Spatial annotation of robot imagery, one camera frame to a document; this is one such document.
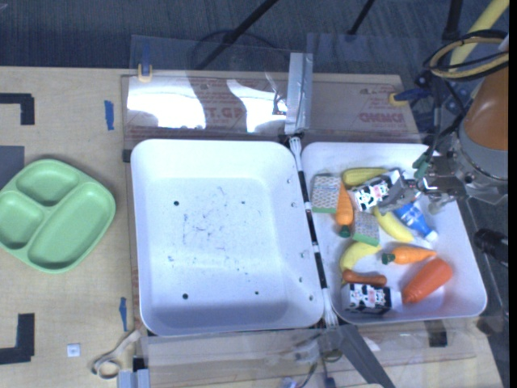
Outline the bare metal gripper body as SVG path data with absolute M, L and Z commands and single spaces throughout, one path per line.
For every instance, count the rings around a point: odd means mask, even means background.
M 449 203 L 467 198 L 464 168 L 457 152 L 432 154 L 427 151 L 421 159 L 419 187 L 429 200 L 430 213 L 439 213 Z

